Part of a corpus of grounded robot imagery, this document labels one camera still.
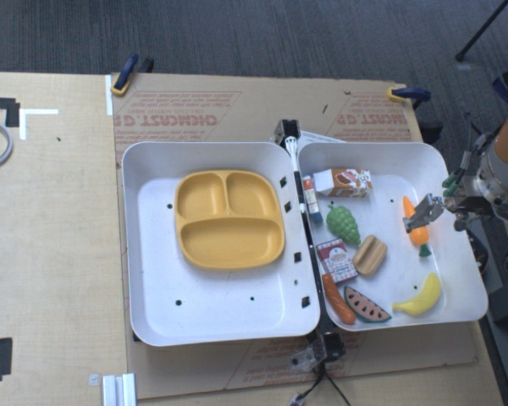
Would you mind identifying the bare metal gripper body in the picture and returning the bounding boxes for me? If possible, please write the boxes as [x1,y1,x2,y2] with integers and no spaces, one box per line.
[444,175,508,224]

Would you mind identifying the orange carrot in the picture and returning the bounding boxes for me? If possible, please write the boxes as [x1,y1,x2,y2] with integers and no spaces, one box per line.
[401,195,433,258]

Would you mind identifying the white plastic tray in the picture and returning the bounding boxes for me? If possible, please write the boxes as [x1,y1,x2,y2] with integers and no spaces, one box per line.
[121,140,322,348]
[296,140,489,332]

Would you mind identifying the tan hot dog bun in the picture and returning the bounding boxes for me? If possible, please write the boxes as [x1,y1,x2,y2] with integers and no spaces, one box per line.
[351,234,389,277]

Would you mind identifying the yellow banana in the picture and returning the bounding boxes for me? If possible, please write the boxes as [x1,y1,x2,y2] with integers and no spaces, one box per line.
[391,272,443,316]

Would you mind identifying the green grapes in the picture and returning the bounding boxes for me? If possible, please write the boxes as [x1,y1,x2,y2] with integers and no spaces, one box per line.
[325,203,362,247]

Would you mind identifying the orange and white carton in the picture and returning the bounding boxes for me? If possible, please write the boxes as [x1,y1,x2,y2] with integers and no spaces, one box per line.
[312,167,373,199]

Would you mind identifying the red and white packet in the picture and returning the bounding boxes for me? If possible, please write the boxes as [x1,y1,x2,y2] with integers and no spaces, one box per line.
[315,239,359,285]

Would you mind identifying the watermelon slice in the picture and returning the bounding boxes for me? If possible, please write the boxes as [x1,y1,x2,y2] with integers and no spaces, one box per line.
[343,285,393,324]

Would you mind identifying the orange sausage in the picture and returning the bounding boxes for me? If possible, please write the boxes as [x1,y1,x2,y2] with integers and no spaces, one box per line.
[321,272,357,326]

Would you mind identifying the thin black and white rod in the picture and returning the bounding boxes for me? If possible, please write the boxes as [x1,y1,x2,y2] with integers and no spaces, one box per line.
[284,136,328,334]

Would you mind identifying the white paper sheet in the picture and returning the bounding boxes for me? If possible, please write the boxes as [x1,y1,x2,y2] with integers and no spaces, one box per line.
[298,129,348,145]

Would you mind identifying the yellow divided plate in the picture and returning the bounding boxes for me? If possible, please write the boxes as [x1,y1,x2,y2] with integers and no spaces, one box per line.
[174,169,286,271]

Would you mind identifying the brown cardboard board red print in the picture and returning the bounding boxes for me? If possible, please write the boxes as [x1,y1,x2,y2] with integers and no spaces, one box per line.
[112,72,479,400]

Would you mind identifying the black block with thin wires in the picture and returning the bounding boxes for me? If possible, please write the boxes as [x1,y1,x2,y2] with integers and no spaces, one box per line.
[273,118,301,145]
[290,331,346,374]

